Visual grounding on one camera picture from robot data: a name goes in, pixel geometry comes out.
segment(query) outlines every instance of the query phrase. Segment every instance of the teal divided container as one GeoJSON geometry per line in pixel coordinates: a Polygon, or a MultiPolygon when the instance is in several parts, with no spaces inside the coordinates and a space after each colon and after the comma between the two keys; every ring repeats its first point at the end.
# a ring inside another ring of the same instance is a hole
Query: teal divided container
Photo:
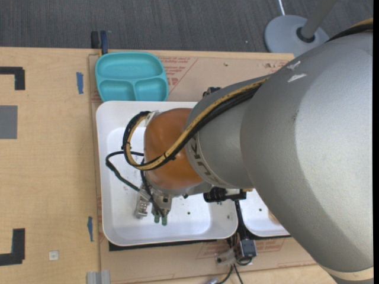
{"type": "Polygon", "coordinates": [[[122,51],[96,62],[96,83],[105,101],[165,101],[168,83],[162,62],[153,54],[122,51]]]}

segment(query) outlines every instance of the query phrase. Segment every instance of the gray floor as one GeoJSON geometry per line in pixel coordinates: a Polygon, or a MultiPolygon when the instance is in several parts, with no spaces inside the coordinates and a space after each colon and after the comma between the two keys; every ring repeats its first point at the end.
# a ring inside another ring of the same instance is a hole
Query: gray floor
{"type": "MultiPolygon", "coordinates": [[[[282,0],[309,17],[320,0],[282,0]]],[[[333,36],[373,17],[374,0],[338,0],[322,23],[333,36]]],[[[267,51],[263,33],[278,0],[0,0],[0,46],[91,46],[107,30],[112,49],[267,51]]]]}

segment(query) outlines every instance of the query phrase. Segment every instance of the round gray base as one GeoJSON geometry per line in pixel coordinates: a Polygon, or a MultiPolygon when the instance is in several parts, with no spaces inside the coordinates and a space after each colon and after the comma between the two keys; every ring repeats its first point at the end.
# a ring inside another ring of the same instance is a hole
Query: round gray base
{"type": "Polygon", "coordinates": [[[271,53],[292,53],[297,57],[328,41],[329,36],[321,28],[316,30],[312,42],[300,40],[296,31],[306,22],[307,19],[294,15],[280,16],[271,20],[266,26],[264,35],[267,49],[271,53]]]}

